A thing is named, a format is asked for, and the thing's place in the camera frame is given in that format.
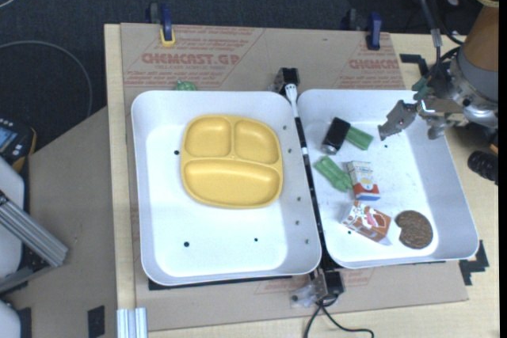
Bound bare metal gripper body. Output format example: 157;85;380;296
418;65;500;131

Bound green toy vegetable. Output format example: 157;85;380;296
313;154;354;193
342;125;375;151

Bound white plastic tray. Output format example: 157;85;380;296
130;89;323;287
295;88;481;270

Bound black can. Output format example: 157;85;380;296
320;116;353;155

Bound white orange and blue carton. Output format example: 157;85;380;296
346;160;382;203

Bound thin black and white rod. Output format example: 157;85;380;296
282;84;330;271

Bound brown biscuit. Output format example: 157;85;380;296
394;209;435;250

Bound brown and white carton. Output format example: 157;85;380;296
339;199;394;247

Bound yellow divided plate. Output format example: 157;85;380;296
179;113;285;211

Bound brown cardboard board red print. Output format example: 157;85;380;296
119;22;471;332

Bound small green toy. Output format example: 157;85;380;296
173;78;200;93

